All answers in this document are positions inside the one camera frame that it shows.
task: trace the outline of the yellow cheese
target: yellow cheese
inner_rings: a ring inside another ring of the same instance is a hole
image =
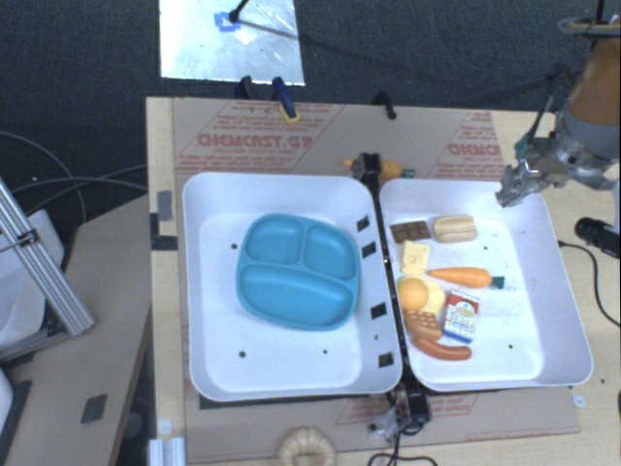
[[[401,272],[404,275],[422,277],[427,269],[429,259],[428,245],[418,244],[411,240],[401,243]]]

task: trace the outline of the sausage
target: sausage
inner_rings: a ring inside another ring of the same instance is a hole
[[[426,340],[420,337],[412,337],[414,346],[427,355],[431,355],[437,359],[445,359],[447,361],[465,361],[470,359],[473,351],[470,347],[449,347],[439,344],[433,340]]]

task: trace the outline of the blue clamp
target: blue clamp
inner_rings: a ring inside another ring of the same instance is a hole
[[[274,88],[274,99],[280,101],[279,109],[282,118],[287,124],[297,123],[300,120],[300,115],[295,109],[293,97],[287,85],[281,77],[277,77],[272,80],[272,87]]]
[[[232,33],[238,29],[242,29],[242,25],[239,22],[233,23],[229,20],[228,12],[218,12],[214,14],[213,22],[223,33]]]

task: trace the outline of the cardboard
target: cardboard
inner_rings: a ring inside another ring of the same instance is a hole
[[[202,171],[346,175],[345,159],[379,152],[417,178],[499,181],[503,160],[489,113],[298,104],[300,123],[284,123],[274,102],[175,99],[173,127],[180,258],[185,439],[188,464],[276,456],[292,428],[316,426],[338,451],[380,449],[369,423],[384,395],[220,406],[200,398],[187,374],[187,305],[180,192]],[[565,387],[430,397],[433,419],[404,445],[575,433]]]

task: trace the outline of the white cable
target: white cable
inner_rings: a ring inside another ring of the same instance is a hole
[[[321,457],[321,466],[334,466],[337,462],[332,443],[316,428],[298,428],[284,439],[278,451],[280,466],[294,466],[295,458],[304,454]]]

